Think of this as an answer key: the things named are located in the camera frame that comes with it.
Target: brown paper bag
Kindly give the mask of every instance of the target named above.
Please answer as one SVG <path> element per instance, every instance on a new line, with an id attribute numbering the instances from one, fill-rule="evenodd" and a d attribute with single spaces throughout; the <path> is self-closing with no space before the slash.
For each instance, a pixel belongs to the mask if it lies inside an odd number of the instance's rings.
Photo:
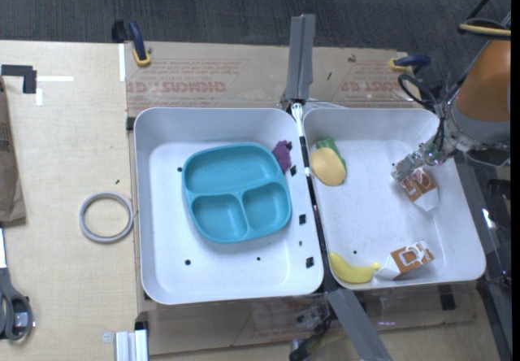
<path id="1" fill-rule="evenodd" d="M 0 222 L 24 216 L 25 204 L 11 138 L 6 87 L 0 77 Z"/>

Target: yellow cable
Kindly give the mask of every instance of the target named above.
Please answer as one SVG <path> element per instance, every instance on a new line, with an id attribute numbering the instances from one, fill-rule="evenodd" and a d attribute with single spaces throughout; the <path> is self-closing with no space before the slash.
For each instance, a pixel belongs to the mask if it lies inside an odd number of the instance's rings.
<path id="1" fill-rule="evenodd" d="M 468 32 L 473 33 L 483 33 L 483 34 L 489 34 L 494 36 L 507 36 L 511 37 L 511 30 L 504 30 L 501 28 L 489 28 L 489 27 L 480 27 L 480 26 L 473 26 L 471 24 L 459 24 L 458 26 L 462 30 L 467 30 Z"/>

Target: beige tabletop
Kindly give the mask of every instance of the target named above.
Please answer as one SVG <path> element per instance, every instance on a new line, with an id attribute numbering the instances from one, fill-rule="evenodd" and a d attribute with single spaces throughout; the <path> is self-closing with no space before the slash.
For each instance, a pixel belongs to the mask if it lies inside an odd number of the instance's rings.
<path id="1" fill-rule="evenodd" d="M 132 331 L 137 317 L 133 235 L 110 245 L 80 231 L 83 201 L 100 191 L 132 197 L 126 85 L 113 44 L 0 41 L 0 64 L 31 65 L 43 103 L 22 93 L 22 80 L 5 76 L 16 157 L 27 218 L 6 224 L 6 256 L 13 285 L 30 297 L 37 326 L 19 345 L 0 340 L 1 360 L 112 360 L 111 334 Z M 124 211 L 101 201 L 87 214 L 93 230 L 110 234 Z M 460 324 L 381 334 L 401 359 L 499 359 L 482 300 L 470 295 L 472 319 Z M 171 354 L 154 359 L 288 359 L 278 343 Z M 348 340 L 326 346 L 314 359 L 356 359 Z"/>

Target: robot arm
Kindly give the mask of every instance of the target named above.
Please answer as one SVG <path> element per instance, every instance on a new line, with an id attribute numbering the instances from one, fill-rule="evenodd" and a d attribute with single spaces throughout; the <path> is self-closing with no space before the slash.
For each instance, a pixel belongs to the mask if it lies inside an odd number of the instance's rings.
<path id="1" fill-rule="evenodd" d="M 510 80 L 511 41 L 490 41 L 462 85 L 434 105 L 437 132 L 394 167 L 394 179 L 403 181 L 418 167 L 441 164 L 458 150 L 509 150 Z"/>

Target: scissors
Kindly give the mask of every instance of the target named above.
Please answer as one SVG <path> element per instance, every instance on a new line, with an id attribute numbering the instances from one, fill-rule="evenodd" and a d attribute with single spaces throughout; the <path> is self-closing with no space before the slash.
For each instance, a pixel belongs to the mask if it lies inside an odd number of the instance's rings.
<path id="1" fill-rule="evenodd" d="M 3 230 L 0 225 L 0 336 L 4 332 L 10 341 L 18 341 L 28 335 L 32 327 L 33 311 L 29 300 L 23 294 L 18 293 L 11 284 Z"/>

